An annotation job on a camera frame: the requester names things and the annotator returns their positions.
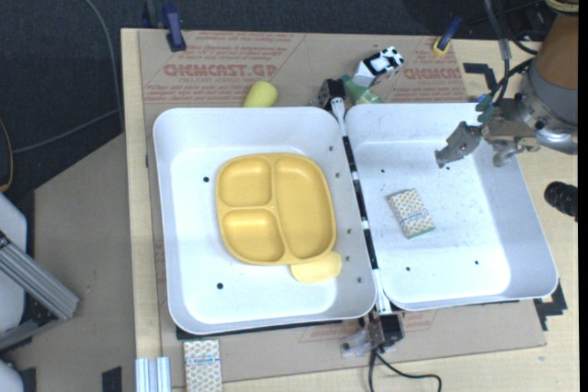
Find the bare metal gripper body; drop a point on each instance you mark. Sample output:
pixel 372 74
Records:
pixel 514 124

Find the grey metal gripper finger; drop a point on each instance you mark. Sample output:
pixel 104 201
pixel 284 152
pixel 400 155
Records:
pixel 505 153
pixel 459 144

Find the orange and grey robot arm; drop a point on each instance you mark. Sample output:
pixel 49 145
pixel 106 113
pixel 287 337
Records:
pixel 558 59

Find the yellow patterned packet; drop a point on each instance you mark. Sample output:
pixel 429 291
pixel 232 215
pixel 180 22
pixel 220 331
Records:
pixel 203 365
pixel 411 213

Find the green plastic bottle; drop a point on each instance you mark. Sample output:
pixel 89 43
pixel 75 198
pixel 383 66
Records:
pixel 363 92

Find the thin black and white rod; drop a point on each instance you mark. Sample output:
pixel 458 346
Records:
pixel 357 188

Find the white plastic tray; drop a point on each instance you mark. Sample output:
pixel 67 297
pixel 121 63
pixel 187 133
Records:
pixel 193 216
pixel 464 257

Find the black and white carton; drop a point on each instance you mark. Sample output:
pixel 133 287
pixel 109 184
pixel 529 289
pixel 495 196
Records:
pixel 379 65

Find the yellow divided plate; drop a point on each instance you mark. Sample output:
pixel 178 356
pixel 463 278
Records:
pixel 298 206

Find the pale yellow flat slice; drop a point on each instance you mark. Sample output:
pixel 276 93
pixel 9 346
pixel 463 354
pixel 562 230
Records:
pixel 319 272

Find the yellow rounded block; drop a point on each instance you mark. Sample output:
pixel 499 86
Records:
pixel 260 95

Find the brown cardboard board red print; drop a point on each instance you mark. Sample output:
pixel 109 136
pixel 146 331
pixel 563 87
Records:
pixel 220 73

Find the black cylinder on white bracket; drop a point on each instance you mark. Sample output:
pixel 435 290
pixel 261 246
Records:
pixel 561 197

